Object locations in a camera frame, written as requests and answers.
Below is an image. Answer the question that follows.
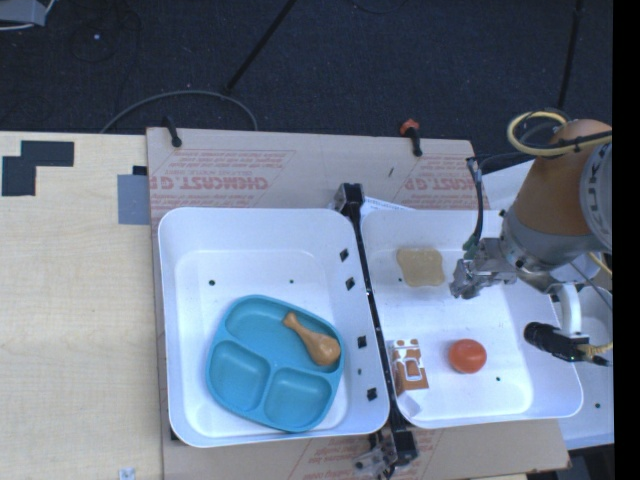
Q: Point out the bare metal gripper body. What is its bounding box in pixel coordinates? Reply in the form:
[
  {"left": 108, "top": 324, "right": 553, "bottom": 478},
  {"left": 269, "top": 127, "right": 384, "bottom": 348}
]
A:
[{"left": 468, "top": 236, "right": 562, "bottom": 293}]

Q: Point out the white plastic tray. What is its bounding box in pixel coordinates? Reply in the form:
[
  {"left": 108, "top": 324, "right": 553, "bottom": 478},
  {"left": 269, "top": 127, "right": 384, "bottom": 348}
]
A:
[
  {"left": 157, "top": 206, "right": 392, "bottom": 449},
  {"left": 359, "top": 207, "right": 585, "bottom": 430}
]

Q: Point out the beige toy bread slice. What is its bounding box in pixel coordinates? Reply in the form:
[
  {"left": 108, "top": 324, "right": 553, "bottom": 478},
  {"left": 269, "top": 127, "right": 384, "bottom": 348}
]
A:
[{"left": 395, "top": 246, "right": 447, "bottom": 289}]

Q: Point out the orange toy tomato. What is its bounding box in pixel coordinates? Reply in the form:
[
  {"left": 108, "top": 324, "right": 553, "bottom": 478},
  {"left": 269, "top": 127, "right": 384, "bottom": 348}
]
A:
[{"left": 447, "top": 337, "right": 489, "bottom": 375}]

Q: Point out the thin black rod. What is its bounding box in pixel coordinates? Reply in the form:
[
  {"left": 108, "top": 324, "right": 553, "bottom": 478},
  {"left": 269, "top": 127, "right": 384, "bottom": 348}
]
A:
[{"left": 348, "top": 201, "right": 404, "bottom": 437}]

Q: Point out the brown toy chicken drumstick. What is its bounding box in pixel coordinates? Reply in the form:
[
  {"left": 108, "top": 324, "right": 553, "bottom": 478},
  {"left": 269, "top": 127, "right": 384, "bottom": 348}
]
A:
[{"left": 282, "top": 310, "right": 343, "bottom": 368}]

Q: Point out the brown cardboard board red print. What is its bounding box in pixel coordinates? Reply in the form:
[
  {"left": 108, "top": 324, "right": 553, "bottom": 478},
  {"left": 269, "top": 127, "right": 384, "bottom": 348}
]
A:
[{"left": 145, "top": 126, "right": 572, "bottom": 480}]

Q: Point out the blue divided plate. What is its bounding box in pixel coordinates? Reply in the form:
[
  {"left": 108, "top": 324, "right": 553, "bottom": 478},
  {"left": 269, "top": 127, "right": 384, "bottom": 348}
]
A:
[{"left": 204, "top": 293, "right": 347, "bottom": 435}]

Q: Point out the black cylinder on white bracket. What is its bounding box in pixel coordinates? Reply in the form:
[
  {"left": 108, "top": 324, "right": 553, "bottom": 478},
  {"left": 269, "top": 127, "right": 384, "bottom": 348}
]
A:
[{"left": 523, "top": 280, "right": 592, "bottom": 364}]

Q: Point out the black block with thin wires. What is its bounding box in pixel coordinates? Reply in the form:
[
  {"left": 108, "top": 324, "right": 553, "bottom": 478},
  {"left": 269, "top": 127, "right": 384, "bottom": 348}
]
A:
[
  {"left": 334, "top": 182, "right": 366, "bottom": 215},
  {"left": 388, "top": 429, "right": 417, "bottom": 468}
]

